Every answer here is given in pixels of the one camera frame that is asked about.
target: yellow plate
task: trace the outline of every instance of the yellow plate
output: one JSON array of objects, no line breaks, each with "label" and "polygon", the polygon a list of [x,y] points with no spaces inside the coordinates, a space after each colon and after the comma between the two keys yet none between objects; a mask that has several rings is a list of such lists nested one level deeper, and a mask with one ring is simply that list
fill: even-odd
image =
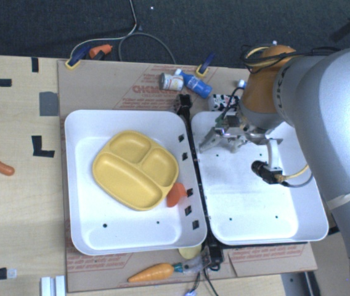
[{"label": "yellow plate", "polygon": [[112,137],[94,159],[93,177],[119,202],[150,210],[171,190],[179,174],[175,157],[137,131]]}]

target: toy carrot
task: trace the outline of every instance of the toy carrot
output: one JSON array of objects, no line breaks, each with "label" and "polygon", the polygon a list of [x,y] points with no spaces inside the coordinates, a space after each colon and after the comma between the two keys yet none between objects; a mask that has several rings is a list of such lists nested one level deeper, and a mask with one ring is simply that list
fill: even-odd
[{"label": "toy carrot", "polygon": [[128,281],[133,282],[145,282],[145,281],[156,281],[159,279],[169,278],[174,273],[174,267],[169,263],[159,263],[153,265],[142,272],[131,276]]}]

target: orange carrot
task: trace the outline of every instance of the orange carrot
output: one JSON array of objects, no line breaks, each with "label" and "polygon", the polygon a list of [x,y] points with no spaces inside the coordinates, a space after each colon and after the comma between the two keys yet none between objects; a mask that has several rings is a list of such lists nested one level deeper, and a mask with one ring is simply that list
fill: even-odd
[{"label": "orange carrot", "polygon": [[184,185],[182,183],[175,183],[167,194],[167,207],[174,207],[182,196],[187,196]]},{"label": "orange carrot", "polygon": [[169,263],[160,263],[153,265],[142,272],[131,276],[128,281],[133,282],[145,282],[145,281],[156,281],[159,279],[169,278],[174,273],[174,267]]}]

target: wooden table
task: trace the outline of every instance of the wooden table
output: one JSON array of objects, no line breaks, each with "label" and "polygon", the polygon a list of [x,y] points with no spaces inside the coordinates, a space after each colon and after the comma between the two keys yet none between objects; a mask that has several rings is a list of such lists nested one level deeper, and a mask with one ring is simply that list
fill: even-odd
[{"label": "wooden table", "polygon": [[[15,168],[0,174],[0,268],[17,278],[0,280],[0,295],[39,295],[44,276],[65,275],[65,238],[59,117],[39,114],[39,93],[58,92],[57,60],[0,56],[0,160]],[[31,137],[43,137],[50,157],[34,157]],[[284,296],[280,275],[215,280],[219,295]],[[75,295],[184,295],[190,283],[73,293]],[[202,282],[198,295],[213,295]]]}]

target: blue clamp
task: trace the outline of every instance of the blue clamp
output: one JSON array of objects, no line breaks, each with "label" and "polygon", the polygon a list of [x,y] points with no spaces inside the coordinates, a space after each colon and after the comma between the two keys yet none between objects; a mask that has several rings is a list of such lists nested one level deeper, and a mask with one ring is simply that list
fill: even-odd
[{"label": "blue clamp", "polygon": [[211,61],[214,59],[215,54],[214,52],[211,52],[208,57],[205,59],[205,61],[199,65],[195,71],[195,75],[199,77],[200,79],[204,78],[205,75],[208,73],[208,66],[211,64]]},{"label": "blue clamp", "polygon": [[83,59],[90,51],[90,48],[90,45],[82,46],[75,54],[71,56],[70,59],[65,62],[65,66],[70,70],[75,69],[80,64],[81,59]]}]

